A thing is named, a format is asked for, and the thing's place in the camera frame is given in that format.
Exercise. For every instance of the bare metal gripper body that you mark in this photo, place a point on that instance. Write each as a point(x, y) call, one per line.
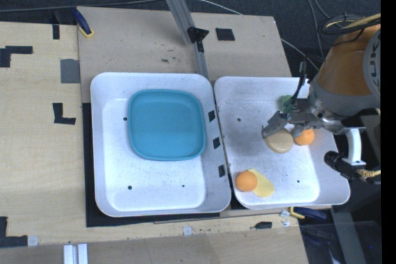
point(309, 116)

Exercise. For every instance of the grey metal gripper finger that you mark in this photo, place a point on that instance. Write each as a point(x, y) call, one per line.
point(273, 126)
point(297, 131)

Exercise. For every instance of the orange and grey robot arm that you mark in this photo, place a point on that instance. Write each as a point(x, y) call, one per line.
point(343, 77)

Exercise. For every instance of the orange ball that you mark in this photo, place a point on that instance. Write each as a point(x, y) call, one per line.
point(246, 181)
point(305, 137)

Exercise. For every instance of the beige round biscuit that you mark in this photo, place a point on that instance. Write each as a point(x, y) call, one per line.
point(280, 142)

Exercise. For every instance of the white plastic tray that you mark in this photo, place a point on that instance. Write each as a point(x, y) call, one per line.
point(154, 185)
point(278, 176)

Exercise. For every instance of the yellow flat slice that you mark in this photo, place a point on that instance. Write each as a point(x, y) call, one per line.
point(265, 187)

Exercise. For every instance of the blue plate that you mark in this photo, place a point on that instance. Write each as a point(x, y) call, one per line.
point(167, 125)

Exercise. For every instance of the pale wood board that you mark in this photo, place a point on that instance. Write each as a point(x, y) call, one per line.
point(139, 43)

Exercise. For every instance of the black cylinder on white bracket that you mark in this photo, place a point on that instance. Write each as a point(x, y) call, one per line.
point(340, 162)

